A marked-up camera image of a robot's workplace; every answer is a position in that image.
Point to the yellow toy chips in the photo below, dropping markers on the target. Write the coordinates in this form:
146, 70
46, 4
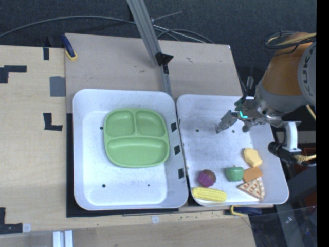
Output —
252, 157

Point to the yellow toy corn cob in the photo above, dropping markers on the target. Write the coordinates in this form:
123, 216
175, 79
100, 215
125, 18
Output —
209, 194

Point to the purple toy cupcake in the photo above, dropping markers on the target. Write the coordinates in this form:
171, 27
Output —
206, 178

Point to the green toy apple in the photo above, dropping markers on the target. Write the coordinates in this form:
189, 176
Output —
234, 174

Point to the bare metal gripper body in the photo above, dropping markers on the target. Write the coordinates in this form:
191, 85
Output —
266, 113

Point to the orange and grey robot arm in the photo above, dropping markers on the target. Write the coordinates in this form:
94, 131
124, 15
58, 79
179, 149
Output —
282, 73

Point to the green divided plate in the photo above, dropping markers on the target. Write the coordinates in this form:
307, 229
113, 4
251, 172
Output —
136, 138

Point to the orange toy bread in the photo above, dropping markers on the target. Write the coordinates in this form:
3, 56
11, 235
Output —
252, 174

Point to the pale wood board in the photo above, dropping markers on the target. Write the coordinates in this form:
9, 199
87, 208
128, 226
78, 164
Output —
115, 66

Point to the black cylinder on white bracket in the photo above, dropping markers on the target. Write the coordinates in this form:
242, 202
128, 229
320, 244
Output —
291, 138

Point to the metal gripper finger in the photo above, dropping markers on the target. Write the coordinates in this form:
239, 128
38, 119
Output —
248, 126
226, 121

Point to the white plastic tray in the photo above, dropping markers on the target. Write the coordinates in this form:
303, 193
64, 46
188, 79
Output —
213, 148
95, 163

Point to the toy pizza slice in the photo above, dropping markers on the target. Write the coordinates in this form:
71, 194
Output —
253, 188

